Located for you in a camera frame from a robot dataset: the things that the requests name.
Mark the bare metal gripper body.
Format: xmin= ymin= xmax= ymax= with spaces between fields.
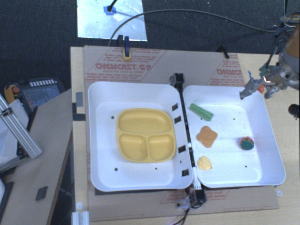
xmin=259 ymin=64 xmax=300 ymax=91

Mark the green celery stick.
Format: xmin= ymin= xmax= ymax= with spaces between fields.
xmin=189 ymin=103 xmax=215 ymax=122

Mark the red and green round toy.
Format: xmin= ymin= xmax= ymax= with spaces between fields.
xmin=239 ymin=136 xmax=255 ymax=151

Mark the orange flat wavy-edged toy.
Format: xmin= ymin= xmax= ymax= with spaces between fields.
xmin=196 ymin=125 xmax=218 ymax=149

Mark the brown cardboard board, red print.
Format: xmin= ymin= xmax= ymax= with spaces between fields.
xmin=83 ymin=45 xmax=280 ymax=222

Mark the thin black and white rod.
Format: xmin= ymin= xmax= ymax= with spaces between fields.
xmin=177 ymin=83 xmax=200 ymax=190

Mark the white plastic tray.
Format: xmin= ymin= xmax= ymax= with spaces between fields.
xmin=87 ymin=81 xmax=195 ymax=193
xmin=182 ymin=85 xmax=287 ymax=189

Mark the pale yellow lumpy toy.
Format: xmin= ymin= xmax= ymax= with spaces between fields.
xmin=197 ymin=155 xmax=213 ymax=172

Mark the yellow divided plate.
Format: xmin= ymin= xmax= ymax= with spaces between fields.
xmin=116 ymin=108 xmax=177 ymax=163

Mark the black block with thin wires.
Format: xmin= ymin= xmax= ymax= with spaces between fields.
xmin=187 ymin=188 xmax=207 ymax=209
xmin=169 ymin=72 xmax=185 ymax=88

